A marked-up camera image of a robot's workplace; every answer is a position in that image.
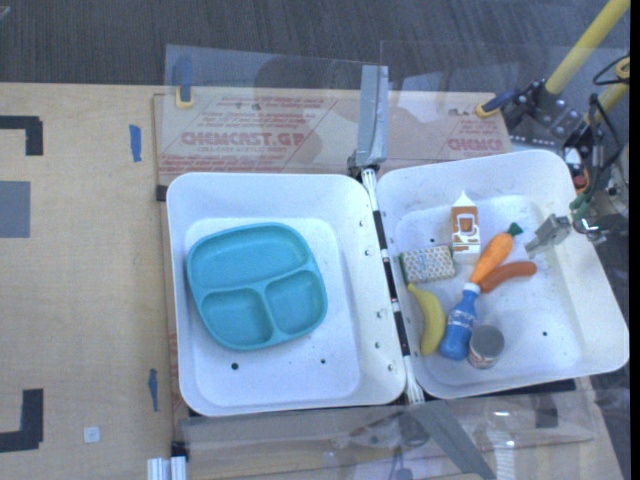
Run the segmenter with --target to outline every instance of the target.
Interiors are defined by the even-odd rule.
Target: can lid
[[[469,346],[485,357],[497,357],[504,349],[504,336],[492,325],[479,325],[473,330]]]

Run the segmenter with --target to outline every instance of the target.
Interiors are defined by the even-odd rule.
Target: black bracket
[[[184,457],[189,462],[189,448],[184,441],[171,441],[171,456]]]
[[[516,141],[525,141],[529,146],[562,151],[583,123],[582,113],[562,98],[549,94],[544,80],[532,82],[514,96],[507,107],[503,115],[509,133]]]
[[[24,130],[27,138],[25,154],[27,156],[44,154],[43,125],[38,116],[0,116],[0,129]]]
[[[166,185],[156,185],[156,201],[162,203],[167,200],[167,187]]]
[[[36,450],[43,435],[44,390],[22,392],[20,430],[0,434],[0,453]]]

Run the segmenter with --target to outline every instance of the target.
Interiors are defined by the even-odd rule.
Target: blue spray bottle
[[[477,284],[465,283],[462,299],[447,318],[447,328],[438,348],[443,356],[459,361],[469,354],[469,340],[477,317],[475,301],[479,293]]]

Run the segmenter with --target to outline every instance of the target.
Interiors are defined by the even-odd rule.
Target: toy carrot
[[[513,249],[513,237],[520,233],[522,233],[522,228],[513,222],[507,231],[498,233],[489,240],[487,247],[482,251],[480,259],[476,263],[469,281],[479,284],[485,276],[500,265]]]

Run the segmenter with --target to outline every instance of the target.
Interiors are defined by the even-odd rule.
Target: toy sausage
[[[489,293],[500,283],[512,277],[532,276],[538,267],[533,261],[513,261],[493,269],[478,285],[482,293]]]

